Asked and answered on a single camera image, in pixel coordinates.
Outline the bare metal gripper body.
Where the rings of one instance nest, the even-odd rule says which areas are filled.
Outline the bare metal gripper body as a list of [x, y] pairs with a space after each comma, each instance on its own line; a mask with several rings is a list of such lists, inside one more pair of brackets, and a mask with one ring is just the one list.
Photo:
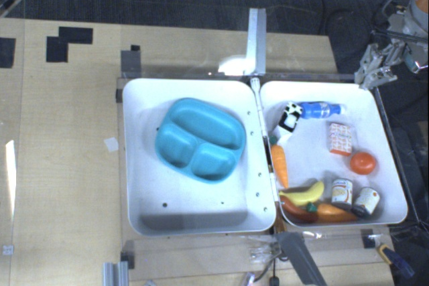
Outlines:
[[408, 68], [428, 67], [428, 14], [421, 9], [406, 9], [389, 19], [386, 66], [404, 63]]

